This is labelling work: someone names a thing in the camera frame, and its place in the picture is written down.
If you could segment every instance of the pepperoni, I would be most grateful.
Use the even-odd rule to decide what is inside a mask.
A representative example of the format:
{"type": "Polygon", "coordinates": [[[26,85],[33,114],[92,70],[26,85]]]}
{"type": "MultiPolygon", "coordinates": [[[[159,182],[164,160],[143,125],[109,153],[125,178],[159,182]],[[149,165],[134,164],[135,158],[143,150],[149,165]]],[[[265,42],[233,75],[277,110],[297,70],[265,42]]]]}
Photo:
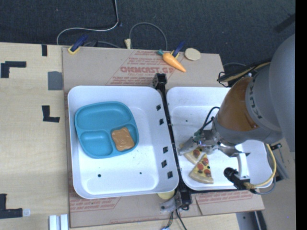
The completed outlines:
{"type": "Polygon", "coordinates": [[[195,158],[198,158],[198,156],[200,155],[200,153],[201,153],[200,151],[198,151],[198,150],[195,149],[195,150],[193,151],[193,156],[194,156],[195,158]]]}
{"type": "Polygon", "coordinates": [[[209,160],[207,158],[204,158],[202,160],[202,164],[206,166],[207,164],[209,164],[209,160]]]}
{"type": "Polygon", "coordinates": [[[199,163],[199,164],[197,164],[197,168],[198,168],[199,170],[203,170],[203,165],[202,165],[201,163],[199,163]]]}
{"type": "Polygon", "coordinates": [[[206,174],[207,177],[211,177],[211,171],[210,170],[205,170],[204,173],[206,174]]]}

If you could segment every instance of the blue clamp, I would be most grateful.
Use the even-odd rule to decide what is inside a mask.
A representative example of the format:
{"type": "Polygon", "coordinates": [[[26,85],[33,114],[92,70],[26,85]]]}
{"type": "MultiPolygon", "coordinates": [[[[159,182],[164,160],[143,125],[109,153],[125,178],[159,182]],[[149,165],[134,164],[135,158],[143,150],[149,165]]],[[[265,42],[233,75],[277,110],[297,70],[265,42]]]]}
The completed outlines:
{"type": "Polygon", "coordinates": [[[181,41],[181,42],[178,44],[177,48],[176,48],[174,51],[172,51],[173,57],[176,58],[176,57],[178,56],[178,53],[179,53],[179,51],[182,49],[184,43],[185,43],[184,41],[181,41]]]}
{"type": "Polygon", "coordinates": [[[83,34],[75,43],[74,45],[70,46],[68,48],[68,53],[70,53],[71,55],[74,55],[75,53],[77,53],[80,50],[80,46],[83,46],[85,41],[87,40],[88,35],[83,34]]]}

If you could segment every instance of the pizza slice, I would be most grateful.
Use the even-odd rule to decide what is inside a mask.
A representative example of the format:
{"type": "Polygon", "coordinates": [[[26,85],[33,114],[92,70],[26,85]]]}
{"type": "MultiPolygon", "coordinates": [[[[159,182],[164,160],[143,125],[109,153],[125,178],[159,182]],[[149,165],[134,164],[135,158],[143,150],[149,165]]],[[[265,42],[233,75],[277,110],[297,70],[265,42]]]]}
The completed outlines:
{"type": "Polygon", "coordinates": [[[189,160],[191,163],[196,164],[199,160],[199,158],[201,157],[201,153],[202,153],[202,148],[201,147],[197,147],[196,149],[187,152],[184,154],[184,156],[187,158],[187,160],[189,160]]]}
{"type": "Polygon", "coordinates": [[[213,184],[214,180],[211,175],[209,160],[205,153],[201,160],[195,165],[194,169],[190,172],[189,177],[193,180],[205,184],[213,184]]]}

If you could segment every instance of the blue plate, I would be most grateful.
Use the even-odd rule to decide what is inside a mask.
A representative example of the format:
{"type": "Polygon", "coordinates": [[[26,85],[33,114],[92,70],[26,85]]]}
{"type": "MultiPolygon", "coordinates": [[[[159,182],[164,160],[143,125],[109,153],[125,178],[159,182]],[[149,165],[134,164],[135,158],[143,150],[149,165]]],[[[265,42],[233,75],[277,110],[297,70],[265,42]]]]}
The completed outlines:
{"type": "Polygon", "coordinates": [[[130,109],[121,102],[102,102],[83,106],[76,112],[75,127],[84,152],[95,159],[109,158],[131,152],[139,142],[139,132],[130,109]],[[112,132],[126,127],[134,147],[116,149],[112,132]]]}

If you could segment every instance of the black carpet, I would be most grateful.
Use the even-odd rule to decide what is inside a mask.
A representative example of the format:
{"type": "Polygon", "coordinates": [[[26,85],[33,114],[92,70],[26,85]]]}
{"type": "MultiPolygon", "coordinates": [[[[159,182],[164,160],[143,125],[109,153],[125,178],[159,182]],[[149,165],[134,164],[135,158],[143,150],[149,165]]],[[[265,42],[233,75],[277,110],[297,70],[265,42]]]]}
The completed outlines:
{"type": "MultiPolygon", "coordinates": [[[[220,54],[224,64],[251,64],[271,58],[295,33],[295,0],[117,0],[117,6],[120,26],[109,32],[69,31],[59,44],[72,45],[86,33],[88,41],[125,48],[131,27],[147,22],[165,33],[168,50],[185,41],[182,50],[220,54]]],[[[1,42],[56,44],[66,28],[105,29],[115,22],[112,0],[0,0],[1,42]]],[[[165,49],[152,26],[135,27],[131,38],[134,48],[165,49]]]]}

